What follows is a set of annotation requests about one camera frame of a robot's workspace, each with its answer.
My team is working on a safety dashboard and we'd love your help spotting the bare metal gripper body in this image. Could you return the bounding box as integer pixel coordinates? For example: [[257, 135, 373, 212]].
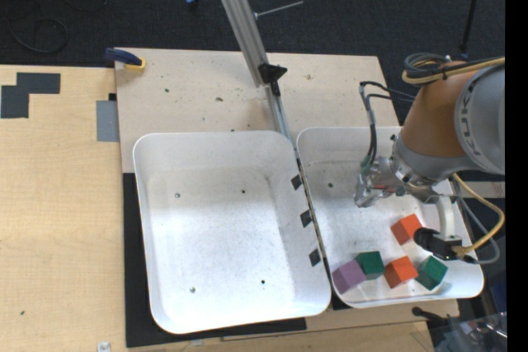
[[353, 156, 439, 209]]

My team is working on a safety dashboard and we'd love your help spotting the orange cube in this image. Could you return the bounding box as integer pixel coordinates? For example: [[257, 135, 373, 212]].
[[389, 213, 425, 246], [383, 255, 420, 289]]

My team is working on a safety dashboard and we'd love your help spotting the white plastic tray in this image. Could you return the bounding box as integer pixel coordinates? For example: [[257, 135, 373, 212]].
[[132, 129, 332, 336], [295, 125, 485, 309]]

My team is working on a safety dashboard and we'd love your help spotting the green cube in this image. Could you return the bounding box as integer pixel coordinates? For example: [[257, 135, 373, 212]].
[[413, 255, 449, 292], [354, 250, 386, 280]]

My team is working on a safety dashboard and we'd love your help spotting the purple cube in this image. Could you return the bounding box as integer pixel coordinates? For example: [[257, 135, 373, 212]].
[[331, 259, 368, 295]]

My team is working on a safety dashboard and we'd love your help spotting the pale wood board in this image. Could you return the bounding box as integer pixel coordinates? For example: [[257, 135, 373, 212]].
[[114, 48, 461, 343]]

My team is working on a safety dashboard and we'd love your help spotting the black cylinder on white bracket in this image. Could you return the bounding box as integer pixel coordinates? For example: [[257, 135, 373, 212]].
[[413, 193, 468, 261]]

